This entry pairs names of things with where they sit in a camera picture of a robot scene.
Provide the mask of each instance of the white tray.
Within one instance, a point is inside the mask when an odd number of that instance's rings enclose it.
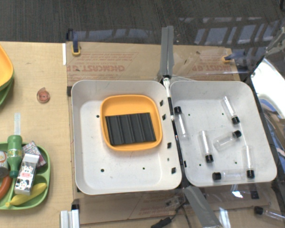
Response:
[[[103,138],[100,105],[113,95],[136,94],[150,97],[161,118],[162,141],[145,151],[117,152]],[[165,88],[155,81],[83,80],[72,87],[75,148],[75,178],[85,194],[172,190],[181,181],[173,127]]]
[[[268,182],[276,177],[276,164],[257,110],[253,93],[242,82],[203,82],[176,81],[170,87],[173,106],[180,106],[188,125],[191,145],[180,142],[185,173],[191,184],[198,187],[240,184],[247,182]],[[227,96],[240,118],[239,125],[233,125],[227,118],[221,104]],[[213,146],[213,163],[206,163],[201,154],[198,133],[206,130],[209,140],[226,132],[242,131],[242,137],[236,144],[223,152]],[[212,173],[224,170],[242,170],[241,147],[251,145],[254,154],[255,178],[252,180],[214,182]]]

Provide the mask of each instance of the green bottle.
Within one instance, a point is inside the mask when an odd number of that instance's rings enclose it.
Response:
[[[7,161],[10,166],[9,176],[18,177],[19,166],[22,162],[22,137],[20,135],[11,135],[8,137]]]

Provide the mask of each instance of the cable connector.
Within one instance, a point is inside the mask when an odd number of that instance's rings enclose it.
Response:
[[[172,222],[172,219],[170,217],[167,217],[165,219],[161,219],[159,222],[157,222],[155,225],[152,225],[151,228],[162,228]]]

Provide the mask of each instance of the brown round object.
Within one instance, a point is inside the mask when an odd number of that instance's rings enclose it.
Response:
[[[49,101],[49,99],[50,99],[49,93],[48,91],[46,91],[45,88],[42,88],[37,92],[37,100],[40,103],[46,103]]]

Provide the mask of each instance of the sausage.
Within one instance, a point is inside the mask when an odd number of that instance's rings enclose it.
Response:
[[[0,200],[4,197],[4,195],[10,189],[12,180],[13,179],[10,177],[10,175],[7,175],[6,177],[3,178],[2,184],[0,186]]]

